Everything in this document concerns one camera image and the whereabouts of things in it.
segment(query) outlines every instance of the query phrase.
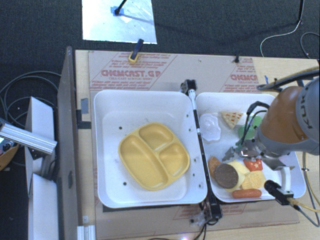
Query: black connector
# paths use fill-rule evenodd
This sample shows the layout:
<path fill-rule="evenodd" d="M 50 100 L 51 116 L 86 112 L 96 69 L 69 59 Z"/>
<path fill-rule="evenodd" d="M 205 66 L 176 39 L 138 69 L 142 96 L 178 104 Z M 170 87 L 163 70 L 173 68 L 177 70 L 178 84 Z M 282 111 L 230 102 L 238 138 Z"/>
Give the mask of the black connector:
<path fill-rule="evenodd" d="M 272 180 L 267 180 L 264 183 L 264 188 L 270 195 L 275 197 L 275 200 L 282 206 L 288 206 L 290 204 L 288 198 L 294 197 L 294 194 L 291 191 L 287 193 L 284 192 L 281 189 L 281 186 Z"/>

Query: gray metal panel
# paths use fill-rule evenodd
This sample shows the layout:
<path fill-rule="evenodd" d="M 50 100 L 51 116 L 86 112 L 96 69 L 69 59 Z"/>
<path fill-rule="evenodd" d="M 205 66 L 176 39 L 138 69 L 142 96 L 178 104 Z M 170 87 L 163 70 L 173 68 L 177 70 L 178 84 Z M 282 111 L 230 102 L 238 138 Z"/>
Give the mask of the gray metal panel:
<path fill-rule="evenodd" d="M 72 48 L 66 49 L 59 90 L 58 150 L 59 150 L 59 210 L 60 240 L 77 239 L 81 201 L 77 195 L 78 132 L 76 121 L 76 88 Z"/>

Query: protective paper film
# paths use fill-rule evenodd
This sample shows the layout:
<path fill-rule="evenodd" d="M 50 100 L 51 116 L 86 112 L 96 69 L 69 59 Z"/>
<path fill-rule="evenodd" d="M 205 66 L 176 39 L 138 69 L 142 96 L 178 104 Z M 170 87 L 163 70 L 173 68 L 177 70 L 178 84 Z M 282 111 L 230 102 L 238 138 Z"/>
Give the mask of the protective paper film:
<path fill-rule="evenodd" d="M 123 0 L 82 0 L 84 40 L 157 44 L 151 0 L 127 0 L 119 15 L 114 11 Z"/>

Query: toy sausage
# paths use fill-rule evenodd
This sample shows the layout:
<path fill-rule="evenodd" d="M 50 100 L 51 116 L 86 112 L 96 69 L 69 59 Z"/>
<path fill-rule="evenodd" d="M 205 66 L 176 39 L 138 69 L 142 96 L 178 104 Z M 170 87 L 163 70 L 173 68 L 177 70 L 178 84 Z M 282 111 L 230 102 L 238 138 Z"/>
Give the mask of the toy sausage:
<path fill-rule="evenodd" d="M 259 189 L 240 189 L 232 192 L 232 196 L 235 199 L 239 198 L 258 198 L 261 197 L 262 192 Z"/>

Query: white cable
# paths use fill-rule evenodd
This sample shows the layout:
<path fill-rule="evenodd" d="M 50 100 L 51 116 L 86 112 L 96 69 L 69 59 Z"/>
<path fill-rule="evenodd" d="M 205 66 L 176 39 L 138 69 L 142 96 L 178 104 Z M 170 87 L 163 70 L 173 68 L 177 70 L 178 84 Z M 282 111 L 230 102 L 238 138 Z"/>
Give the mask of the white cable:
<path fill-rule="evenodd" d="M 264 57 L 264 54 L 263 54 L 263 52 L 262 52 L 262 44 L 263 44 L 266 40 L 268 40 L 268 39 L 270 39 L 270 38 L 276 38 L 276 37 L 282 37 L 282 36 L 290 35 L 290 34 L 294 33 L 294 32 L 298 29 L 298 27 L 299 27 L 299 25 L 300 25 L 300 23 L 301 23 L 301 18 L 302 18 L 303 12 L 304 12 L 304 7 L 305 7 L 305 0 L 303 0 L 303 2 L 302 2 L 302 11 L 301 11 L 300 20 L 299 20 L 298 24 L 296 25 L 296 27 L 295 27 L 295 29 L 294 29 L 293 31 L 291 31 L 291 32 L 289 32 L 289 33 L 275 34 L 275 35 L 269 36 L 269 37 L 265 38 L 265 39 L 261 42 L 261 44 L 260 44 L 260 52 L 261 52 L 262 57 Z"/>

